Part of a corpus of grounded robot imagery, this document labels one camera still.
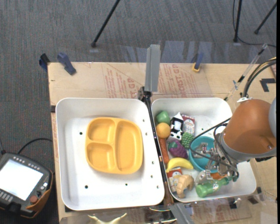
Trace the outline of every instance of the white box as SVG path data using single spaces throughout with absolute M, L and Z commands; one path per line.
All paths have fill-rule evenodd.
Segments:
M 230 106 L 221 98 L 160 98 L 155 100 L 152 105 L 152 115 L 155 120 L 156 115 L 161 111 L 167 111 L 170 117 L 178 112 L 195 118 L 195 136 L 203 131 L 217 125 L 232 116 Z M 224 127 L 217 129 L 220 133 Z M 204 134 L 204 136 L 214 137 L 214 130 Z M 204 198 L 198 197 L 195 188 L 191 191 L 185 190 L 185 198 L 179 198 L 176 192 L 171 192 L 172 196 L 180 202 L 196 202 L 223 197 L 244 196 L 253 193 L 256 189 L 256 180 L 249 162 L 238 164 L 239 178 L 236 182 L 230 181 L 228 185 L 222 186 L 218 192 Z M 190 174 L 194 179 L 199 171 L 181 169 L 183 174 Z
M 86 161 L 89 122 L 115 117 L 136 123 L 142 132 L 143 163 L 128 175 L 94 170 Z M 61 197 L 72 210 L 153 206 L 165 195 L 151 120 L 138 99 L 64 98 L 56 106 Z

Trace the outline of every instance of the yellow plate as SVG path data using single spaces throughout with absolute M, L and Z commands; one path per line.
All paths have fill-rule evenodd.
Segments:
M 140 128 L 133 122 L 110 117 L 91 120 L 86 133 L 86 159 L 101 172 L 131 174 L 143 161 Z

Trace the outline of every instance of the blue clamp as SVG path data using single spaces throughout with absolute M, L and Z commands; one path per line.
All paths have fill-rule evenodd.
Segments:
M 195 72 L 199 72 L 200 71 L 200 63 L 202 61 L 203 58 L 203 53 L 197 53 L 193 59 L 191 60 L 191 63 L 193 63 L 193 67 L 192 70 Z
M 60 52 L 57 55 L 57 59 L 59 60 L 60 63 L 65 65 L 65 70 L 70 74 L 73 75 L 76 72 L 76 69 L 72 66 L 71 61 L 68 58 L 68 55 Z
M 46 56 L 45 53 L 43 53 L 40 56 L 40 60 L 39 60 L 39 65 L 47 72 L 47 63 L 50 63 L 50 60 L 48 59 L 48 57 Z

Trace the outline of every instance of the wooden table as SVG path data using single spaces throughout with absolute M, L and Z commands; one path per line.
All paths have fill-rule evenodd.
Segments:
M 145 83 L 145 63 L 72 63 L 77 72 L 70 75 L 61 63 L 48 64 L 48 80 L 51 103 L 51 121 L 53 130 L 55 173 L 57 184 L 57 202 L 59 220 L 66 223 L 77 223 L 76 216 L 85 212 L 65 211 L 60 193 L 60 174 L 57 148 L 57 127 L 55 106 L 59 100 L 71 98 L 137 98 L 137 92 Z M 192 71 L 192 64 L 161 63 L 159 70 L 158 92 L 152 95 L 152 101 L 157 98 L 195 98 L 218 97 L 225 98 L 244 73 L 248 64 L 202 64 L 199 72 Z M 243 90 L 246 78 L 239 89 L 227 101 L 232 112 L 237 108 L 237 100 Z M 275 79 L 271 69 L 265 69 L 253 81 L 248 91 L 249 97 L 258 98 L 272 103 L 276 97 L 276 83 L 268 83 L 268 92 L 260 83 L 262 79 Z M 251 166 L 257 180 L 258 191 L 255 195 L 239 197 L 237 209 L 212 210 L 207 204 L 193 204 L 193 220 L 197 223 L 215 223 L 228 221 L 236 224 L 254 224 L 271 220 L 277 222 L 277 160 L 271 158 L 256 162 L 251 160 Z

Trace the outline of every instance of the green vegetable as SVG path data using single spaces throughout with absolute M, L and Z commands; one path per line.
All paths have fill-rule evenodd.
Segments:
M 167 111 L 161 111 L 157 116 L 156 120 L 158 123 L 166 123 L 170 125 L 170 116 Z
M 191 133 L 185 132 L 181 136 L 181 145 L 186 149 L 189 149 L 193 139 L 194 136 Z

